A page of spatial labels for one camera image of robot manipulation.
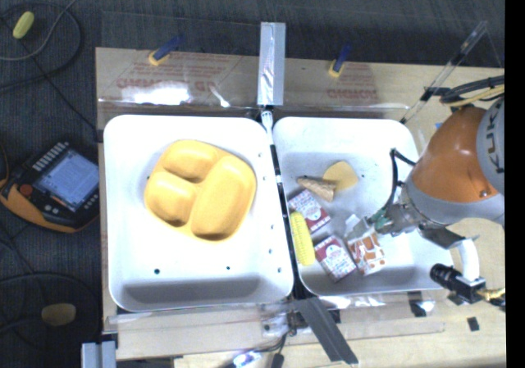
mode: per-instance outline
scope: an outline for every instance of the blue and yellow clamp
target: blue and yellow clamp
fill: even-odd
[[[149,54],[149,63],[154,66],[159,66],[168,58],[170,52],[173,52],[182,44],[183,40],[184,36],[178,35],[165,42],[159,49]]]
[[[330,69],[328,70],[328,73],[331,76],[337,78],[339,75],[341,75],[341,71],[344,68],[345,61],[350,53],[350,50],[352,50],[352,46],[350,45],[350,43],[345,43],[337,59],[334,59],[330,64]]]

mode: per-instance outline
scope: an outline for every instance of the dark floor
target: dark floor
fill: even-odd
[[[332,59],[350,41],[351,61],[436,65],[444,65],[486,21],[488,35],[465,65],[504,65],[505,0],[77,0],[40,54],[5,60],[33,52],[71,1],[0,0],[0,144],[11,167],[61,139],[96,148],[94,49],[155,46],[142,46],[147,40],[136,31],[125,37],[109,31],[126,25],[121,13],[221,21],[229,44],[217,49],[227,53],[257,54],[257,46],[252,52],[238,35],[227,34],[234,31],[228,23],[256,28],[261,21],[280,21],[286,23],[288,57]],[[21,43],[10,28],[26,10],[37,18]],[[98,332],[98,236],[98,222],[67,235],[28,225],[0,208],[1,367],[80,366],[80,344]],[[31,271],[54,275],[12,279]],[[77,320],[62,329],[26,321],[38,316],[44,301],[74,303]]]

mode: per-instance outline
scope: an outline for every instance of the yellow plate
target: yellow plate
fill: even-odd
[[[245,161],[209,143],[185,139],[159,158],[144,202],[181,233],[221,241],[241,226],[256,187],[255,174]]]

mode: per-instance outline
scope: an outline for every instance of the yellow marker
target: yellow marker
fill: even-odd
[[[13,29],[13,37],[15,39],[22,39],[34,23],[34,14],[31,11],[26,11],[16,22],[15,28]]]
[[[310,237],[310,231],[300,212],[293,211],[291,213],[290,226],[294,239],[295,256],[298,262],[303,266],[312,265],[315,262],[312,237]]]

